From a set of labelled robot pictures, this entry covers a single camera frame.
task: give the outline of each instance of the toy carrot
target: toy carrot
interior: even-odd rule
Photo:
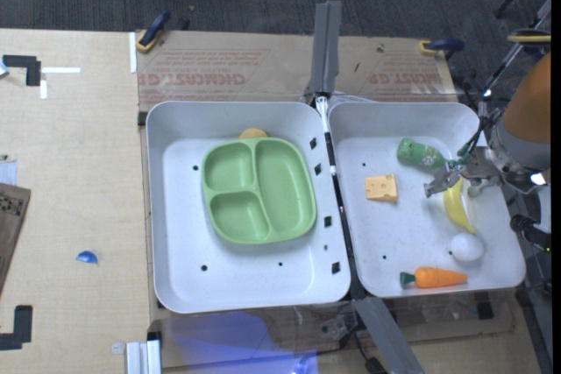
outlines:
[[[454,286],[467,280],[467,275],[461,272],[451,272],[441,268],[421,266],[415,270],[415,274],[401,272],[401,286],[415,281],[419,288],[434,288],[439,286]]]

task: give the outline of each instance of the wooden table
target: wooden table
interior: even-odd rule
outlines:
[[[0,333],[12,331],[16,306],[33,307],[32,341],[0,352],[2,373],[122,373],[124,344],[146,340],[153,292],[130,37],[2,30],[1,54],[33,55],[43,69],[54,68],[45,75],[46,98],[39,88],[26,87],[24,69],[0,79],[0,153],[17,157],[18,185],[32,190],[0,297]],[[202,41],[217,37],[231,38],[206,33]],[[254,47],[263,42],[254,39]],[[356,47],[357,42],[342,39],[341,45],[358,48],[367,60],[364,51],[371,44]],[[292,48],[306,65],[311,46]],[[277,60],[273,54],[269,64]],[[363,70],[356,64],[342,58],[342,67]],[[79,73],[61,73],[69,68]],[[98,263],[77,261],[81,251],[93,251]],[[511,332],[414,343],[412,349],[427,372],[538,372],[522,310],[516,303],[512,310]],[[354,373],[364,361],[350,349],[320,356],[317,365],[322,373]],[[169,371],[236,369],[239,365]],[[274,363],[268,369],[273,372]]]

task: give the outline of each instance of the white egg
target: white egg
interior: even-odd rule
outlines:
[[[463,262],[477,260],[485,253],[485,247],[481,240],[467,232],[461,232],[451,239],[450,250],[452,256]]]

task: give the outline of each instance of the white plastic piece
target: white plastic piece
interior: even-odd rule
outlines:
[[[326,97],[323,96],[317,97],[316,108],[317,108],[317,112],[319,112],[319,116],[322,118],[323,132],[326,134],[330,133],[330,124],[327,119],[329,115],[329,107],[330,105]],[[337,174],[337,169],[334,165],[330,166],[330,173],[331,175]]]
[[[131,57],[131,74],[137,72],[137,38],[136,33],[129,33],[129,54]]]
[[[147,374],[161,374],[160,340],[146,342]]]
[[[46,80],[41,80],[39,85],[39,96],[41,97],[41,100],[46,99]]]
[[[9,74],[9,73],[10,73],[10,70],[8,70],[8,67],[2,61],[2,58],[0,58],[0,76],[6,75],[6,74]]]
[[[124,366],[126,374],[142,374],[143,360],[139,342],[126,343],[126,351],[124,353]]]

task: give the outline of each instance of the orange object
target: orange object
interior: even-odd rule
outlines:
[[[415,274],[402,272],[400,275],[401,285],[415,281],[419,288],[435,288],[439,286],[455,286],[467,281],[467,275],[462,272],[453,272],[441,268],[420,266]]]
[[[365,190],[368,200],[397,201],[397,186],[393,174],[365,178]]]
[[[543,144],[551,142],[551,53],[543,56],[526,75],[502,122],[517,138]]]

